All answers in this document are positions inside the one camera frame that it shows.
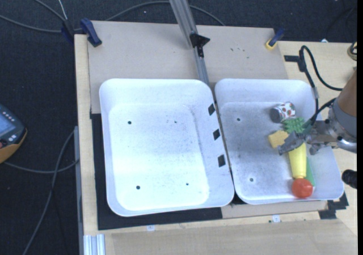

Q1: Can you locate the green stick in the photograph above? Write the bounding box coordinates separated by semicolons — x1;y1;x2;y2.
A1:
305;156;316;188

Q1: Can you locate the brown cardboard board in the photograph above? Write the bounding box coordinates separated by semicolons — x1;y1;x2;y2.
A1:
86;20;327;219

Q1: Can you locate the yellow block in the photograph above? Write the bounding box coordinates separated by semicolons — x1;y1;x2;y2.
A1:
267;130;290;150

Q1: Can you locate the white plastic tray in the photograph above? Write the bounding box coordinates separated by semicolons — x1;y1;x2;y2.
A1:
98;78;236;218
213;78;345;206

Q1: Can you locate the yellow bottle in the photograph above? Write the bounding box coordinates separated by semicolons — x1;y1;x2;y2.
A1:
287;142;309;180

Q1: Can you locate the black cylinder on white bracket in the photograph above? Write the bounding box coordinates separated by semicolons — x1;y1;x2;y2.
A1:
341;169;358;190

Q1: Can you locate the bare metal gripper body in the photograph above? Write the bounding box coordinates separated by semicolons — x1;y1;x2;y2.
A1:
304;119;358;153

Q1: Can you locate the white can with red print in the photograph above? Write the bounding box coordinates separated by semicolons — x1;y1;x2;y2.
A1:
269;101;297;124

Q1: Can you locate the orange ball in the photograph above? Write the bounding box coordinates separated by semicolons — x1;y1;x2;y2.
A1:
291;177;314;199

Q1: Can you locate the green spiky toy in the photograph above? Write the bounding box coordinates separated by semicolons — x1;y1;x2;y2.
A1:
281;117;313;136

